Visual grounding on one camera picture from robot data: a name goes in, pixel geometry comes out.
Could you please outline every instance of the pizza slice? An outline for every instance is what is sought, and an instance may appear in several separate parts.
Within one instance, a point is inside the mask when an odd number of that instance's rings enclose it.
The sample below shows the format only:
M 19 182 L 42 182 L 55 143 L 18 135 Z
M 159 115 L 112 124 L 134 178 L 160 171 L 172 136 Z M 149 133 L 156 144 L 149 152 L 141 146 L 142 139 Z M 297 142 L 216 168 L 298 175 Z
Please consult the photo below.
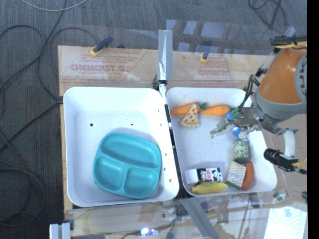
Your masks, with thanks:
M 197 113 L 196 104 L 191 105 L 188 112 L 185 114 L 185 116 L 182 118 L 182 120 L 180 121 L 179 124 L 181 126 L 184 126 L 187 128 L 199 127 L 199 120 L 198 120 L 198 113 Z

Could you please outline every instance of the blue plate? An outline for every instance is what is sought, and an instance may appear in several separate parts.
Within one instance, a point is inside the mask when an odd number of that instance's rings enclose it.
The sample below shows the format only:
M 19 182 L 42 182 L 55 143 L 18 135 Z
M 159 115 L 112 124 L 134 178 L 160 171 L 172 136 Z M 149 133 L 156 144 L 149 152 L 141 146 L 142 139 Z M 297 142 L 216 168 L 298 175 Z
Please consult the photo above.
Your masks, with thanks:
M 161 164 L 161 152 L 155 144 L 134 135 L 114 132 L 100 142 L 93 177 L 106 191 L 142 199 L 155 190 Z

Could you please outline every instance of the banana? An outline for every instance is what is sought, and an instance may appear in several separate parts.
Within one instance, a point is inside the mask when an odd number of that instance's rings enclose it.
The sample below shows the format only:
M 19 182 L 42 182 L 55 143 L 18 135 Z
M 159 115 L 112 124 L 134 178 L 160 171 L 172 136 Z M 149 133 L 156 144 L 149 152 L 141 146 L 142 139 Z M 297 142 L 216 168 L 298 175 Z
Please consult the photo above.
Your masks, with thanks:
M 192 191 L 198 194 L 210 194 L 210 193 L 218 193 L 227 189 L 228 186 L 225 183 L 221 182 L 209 182 L 209 183 L 200 183 L 195 187 L 192 187 Z

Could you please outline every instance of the can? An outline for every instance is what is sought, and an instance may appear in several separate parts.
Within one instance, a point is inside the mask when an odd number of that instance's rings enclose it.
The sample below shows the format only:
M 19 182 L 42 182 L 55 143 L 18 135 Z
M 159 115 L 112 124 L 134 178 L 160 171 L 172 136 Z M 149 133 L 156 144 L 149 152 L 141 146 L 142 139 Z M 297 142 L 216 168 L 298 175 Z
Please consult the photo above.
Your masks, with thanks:
M 247 139 L 242 139 L 234 143 L 234 156 L 235 160 L 247 160 L 249 159 L 249 143 Z

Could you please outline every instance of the gray carpet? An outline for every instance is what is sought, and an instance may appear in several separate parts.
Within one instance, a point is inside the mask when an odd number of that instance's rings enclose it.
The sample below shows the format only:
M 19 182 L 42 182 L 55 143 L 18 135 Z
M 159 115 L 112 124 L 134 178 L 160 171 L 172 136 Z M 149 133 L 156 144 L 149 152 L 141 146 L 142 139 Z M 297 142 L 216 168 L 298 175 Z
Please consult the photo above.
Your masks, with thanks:
M 59 10 L 83 0 L 26 1 Z M 174 50 L 212 40 L 212 52 L 268 55 L 270 38 L 307 34 L 307 0 L 282 0 L 269 28 L 276 1 L 89 0 L 47 12 L 0 0 L 0 238 L 48 238 L 64 219 L 58 45 L 111 36 L 109 47 L 157 49 L 157 31 L 172 29 Z

